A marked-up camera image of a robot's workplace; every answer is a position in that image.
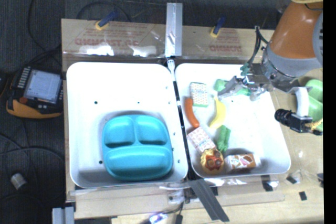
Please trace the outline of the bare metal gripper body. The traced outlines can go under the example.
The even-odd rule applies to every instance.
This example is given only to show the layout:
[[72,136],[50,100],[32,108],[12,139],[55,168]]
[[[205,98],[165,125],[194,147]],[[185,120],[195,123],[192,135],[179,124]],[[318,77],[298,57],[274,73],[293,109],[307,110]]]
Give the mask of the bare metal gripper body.
[[300,86],[298,78],[280,72],[271,63],[245,63],[243,77],[244,84],[255,92],[290,92]]

